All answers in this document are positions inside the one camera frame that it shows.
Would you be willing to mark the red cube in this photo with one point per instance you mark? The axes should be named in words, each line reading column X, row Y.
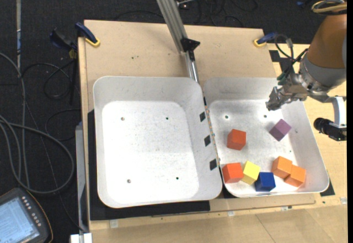
column 236, row 139
column 232, row 173

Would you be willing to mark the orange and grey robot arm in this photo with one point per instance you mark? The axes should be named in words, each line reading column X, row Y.
column 328, row 46

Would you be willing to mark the purple cube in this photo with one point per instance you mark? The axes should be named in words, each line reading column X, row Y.
column 280, row 129

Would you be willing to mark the blue cube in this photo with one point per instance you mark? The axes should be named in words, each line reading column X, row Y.
column 265, row 181

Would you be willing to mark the black cylinder on white bracket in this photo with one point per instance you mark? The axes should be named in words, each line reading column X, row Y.
column 329, row 126

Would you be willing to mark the orange cube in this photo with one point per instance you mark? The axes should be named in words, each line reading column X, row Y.
column 296, row 176
column 281, row 167

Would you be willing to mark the white plastic tray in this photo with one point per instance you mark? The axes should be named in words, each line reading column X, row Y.
column 256, row 150
column 149, row 148

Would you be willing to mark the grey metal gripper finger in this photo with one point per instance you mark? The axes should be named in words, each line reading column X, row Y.
column 284, row 98
column 271, row 102

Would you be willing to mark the yellow cube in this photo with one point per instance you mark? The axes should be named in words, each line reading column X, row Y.
column 251, row 172

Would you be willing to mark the pale wood board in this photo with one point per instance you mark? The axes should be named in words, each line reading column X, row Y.
column 143, row 51

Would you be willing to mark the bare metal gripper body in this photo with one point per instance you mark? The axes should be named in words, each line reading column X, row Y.
column 298, row 89

